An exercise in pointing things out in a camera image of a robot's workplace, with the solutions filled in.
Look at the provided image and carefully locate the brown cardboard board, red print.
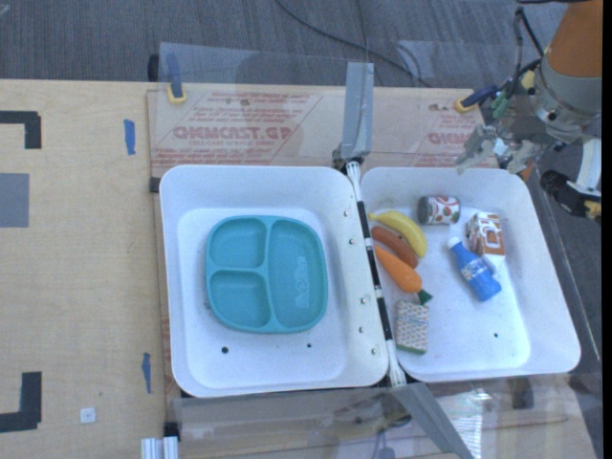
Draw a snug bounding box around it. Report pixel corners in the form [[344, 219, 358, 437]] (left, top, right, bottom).
[[145, 83, 594, 432]]

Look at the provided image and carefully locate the small white and red can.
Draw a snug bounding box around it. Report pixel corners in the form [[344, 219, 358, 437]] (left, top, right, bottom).
[[416, 194, 462, 227]]

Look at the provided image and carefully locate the black cylinder on white bracket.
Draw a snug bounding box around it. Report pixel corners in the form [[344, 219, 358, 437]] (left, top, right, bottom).
[[539, 137, 602, 220]]

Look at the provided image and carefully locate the blue bottle with white cap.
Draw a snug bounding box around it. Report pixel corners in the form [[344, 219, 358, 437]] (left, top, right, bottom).
[[447, 235, 503, 303]]

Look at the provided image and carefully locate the brown sausage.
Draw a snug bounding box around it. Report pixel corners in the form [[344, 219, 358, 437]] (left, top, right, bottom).
[[370, 225, 420, 270]]

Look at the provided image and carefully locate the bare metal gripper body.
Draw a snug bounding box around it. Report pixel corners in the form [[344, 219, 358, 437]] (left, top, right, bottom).
[[493, 104, 593, 151]]

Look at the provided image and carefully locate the white plastic tray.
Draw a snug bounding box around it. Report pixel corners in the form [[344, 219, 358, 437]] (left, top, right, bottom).
[[359, 165, 582, 383], [159, 164, 390, 399]]

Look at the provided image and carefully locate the white and orange carton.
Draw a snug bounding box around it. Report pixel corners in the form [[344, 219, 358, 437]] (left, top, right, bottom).
[[465, 211, 508, 273]]

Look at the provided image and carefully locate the teal divided plate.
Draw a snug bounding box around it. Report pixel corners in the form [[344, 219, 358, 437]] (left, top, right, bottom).
[[205, 214, 330, 336]]

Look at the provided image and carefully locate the white patterned packet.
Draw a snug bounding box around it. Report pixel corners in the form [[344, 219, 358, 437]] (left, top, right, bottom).
[[393, 299, 430, 356]]

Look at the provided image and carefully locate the orange carrot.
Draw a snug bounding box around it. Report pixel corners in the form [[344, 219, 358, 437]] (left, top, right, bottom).
[[373, 243, 434, 306]]

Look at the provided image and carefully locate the yellow banana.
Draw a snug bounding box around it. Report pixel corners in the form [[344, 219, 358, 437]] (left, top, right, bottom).
[[367, 208, 428, 259]]

